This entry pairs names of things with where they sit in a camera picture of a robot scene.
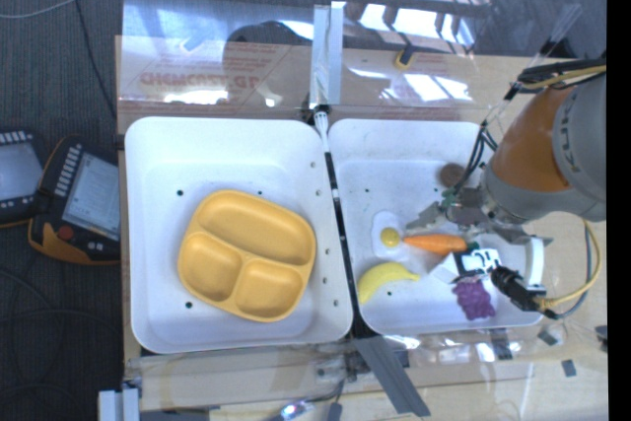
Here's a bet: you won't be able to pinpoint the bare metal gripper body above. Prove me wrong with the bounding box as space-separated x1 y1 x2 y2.
445 185 498 231

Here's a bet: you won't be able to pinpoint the orange carrot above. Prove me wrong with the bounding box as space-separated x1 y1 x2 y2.
402 233 480 256

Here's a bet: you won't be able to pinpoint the brown round biscuit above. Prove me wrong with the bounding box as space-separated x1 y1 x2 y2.
439 163 467 189

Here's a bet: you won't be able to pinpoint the white and yellow fried egg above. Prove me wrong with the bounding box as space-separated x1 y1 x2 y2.
370 209 411 260

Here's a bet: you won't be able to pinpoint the white carton with black print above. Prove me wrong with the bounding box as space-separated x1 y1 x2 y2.
427 246 505 286

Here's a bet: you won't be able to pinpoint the white plastic tray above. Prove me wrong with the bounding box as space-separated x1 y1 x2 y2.
326 117 546 338
123 114 355 356

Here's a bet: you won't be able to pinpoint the purple grapes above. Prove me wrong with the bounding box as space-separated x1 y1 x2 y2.
452 275 498 322

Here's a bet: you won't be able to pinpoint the yellow banana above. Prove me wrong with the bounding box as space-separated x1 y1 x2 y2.
356 260 422 307

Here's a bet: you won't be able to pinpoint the yellow divided plate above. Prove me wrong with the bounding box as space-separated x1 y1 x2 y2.
175 188 318 324

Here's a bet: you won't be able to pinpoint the brown cardboard board, red print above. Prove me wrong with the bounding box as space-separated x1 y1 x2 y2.
114 34 608 412

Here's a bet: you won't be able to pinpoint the black cylinder on white bracket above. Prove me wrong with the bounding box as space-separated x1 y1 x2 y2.
490 236 548 313

